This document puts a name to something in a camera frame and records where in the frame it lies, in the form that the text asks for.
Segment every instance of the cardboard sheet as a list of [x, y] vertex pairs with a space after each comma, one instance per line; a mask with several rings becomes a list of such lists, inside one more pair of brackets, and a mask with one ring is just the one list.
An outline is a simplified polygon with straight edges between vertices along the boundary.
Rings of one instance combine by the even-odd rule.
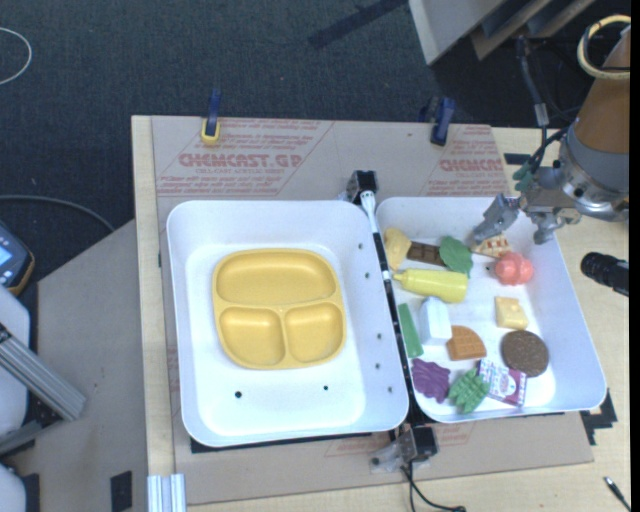
[[[333, 199], [355, 170], [376, 171], [378, 202], [393, 196], [495, 196], [508, 187], [491, 128], [451, 125], [447, 145], [439, 147], [429, 142], [431, 125], [422, 123], [220, 122], [221, 139], [209, 148], [200, 141], [200, 118], [152, 117], [173, 443], [176, 471], [188, 482], [188, 502], [398, 482], [398, 473], [369, 469], [370, 454], [389, 443], [387, 433], [192, 452], [180, 414], [167, 215], [191, 199]], [[592, 460], [579, 413], [434, 429], [440, 453], [417, 472], [418, 479]]]

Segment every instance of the blue clamp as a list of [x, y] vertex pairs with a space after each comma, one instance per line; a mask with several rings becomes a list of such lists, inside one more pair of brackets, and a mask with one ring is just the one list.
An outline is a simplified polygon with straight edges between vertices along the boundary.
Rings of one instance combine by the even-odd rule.
[[209, 100], [209, 116], [202, 121], [200, 139], [207, 146], [213, 146], [220, 137], [220, 123], [218, 122], [218, 110], [220, 109], [220, 99], [222, 93], [218, 89], [213, 89]]
[[435, 125], [431, 129], [431, 142], [438, 146], [444, 146], [447, 143], [447, 132], [449, 131], [449, 123], [456, 110], [456, 102], [451, 98], [442, 98], [436, 112]]

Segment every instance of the candy bar wrapper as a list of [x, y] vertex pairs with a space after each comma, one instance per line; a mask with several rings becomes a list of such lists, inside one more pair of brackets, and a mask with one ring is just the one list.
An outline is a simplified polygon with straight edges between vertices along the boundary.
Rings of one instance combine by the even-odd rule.
[[484, 358], [478, 363], [478, 375], [491, 385], [487, 396], [517, 407], [524, 405], [526, 374]]

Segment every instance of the yellow and blue clamp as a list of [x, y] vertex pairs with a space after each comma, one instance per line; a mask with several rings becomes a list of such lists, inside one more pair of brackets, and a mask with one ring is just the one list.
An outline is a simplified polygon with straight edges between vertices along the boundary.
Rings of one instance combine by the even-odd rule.
[[213, 146], [220, 138], [220, 122], [218, 121], [218, 111], [222, 93], [218, 89], [213, 89], [209, 99], [209, 115], [202, 120], [202, 130], [200, 139], [207, 146]]

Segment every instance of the white cable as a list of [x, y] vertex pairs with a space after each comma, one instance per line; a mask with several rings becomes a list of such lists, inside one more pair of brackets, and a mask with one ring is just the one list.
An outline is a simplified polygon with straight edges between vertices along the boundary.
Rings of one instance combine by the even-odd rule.
[[7, 34], [11, 34], [19, 38], [27, 46], [27, 51], [29, 52], [29, 55], [27, 56], [27, 62], [25, 63], [24, 66], [22, 66], [22, 69], [20, 71], [18, 71], [15, 75], [10, 76], [9, 78], [0, 80], [0, 85], [4, 85], [15, 80], [27, 70], [27, 68], [31, 64], [31, 58], [33, 57], [33, 50], [31, 49], [31, 45], [29, 44], [29, 41], [27, 41], [27, 38], [24, 37], [22, 34], [18, 34], [18, 32], [14, 32], [13, 30], [9, 30], [8, 28], [4, 28], [4, 27], [0, 27], [0, 32], [6, 32]]
[[590, 25], [585, 31], [585, 35], [580, 38], [580, 42], [578, 43], [578, 63], [580, 64], [580, 67], [587, 72], [587, 74], [594, 78], [604, 78], [605, 80], [628, 80], [631, 77], [630, 71], [606, 71], [598, 69], [588, 61], [585, 54], [585, 39], [588, 43], [596, 32], [599, 32], [607, 25], [611, 25], [613, 23], [627, 23], [628, 25], [631, 25], [631, 17], [624, 16], [622, 14], [614, 14], [613, 16], [602, 18], [600, 21]]

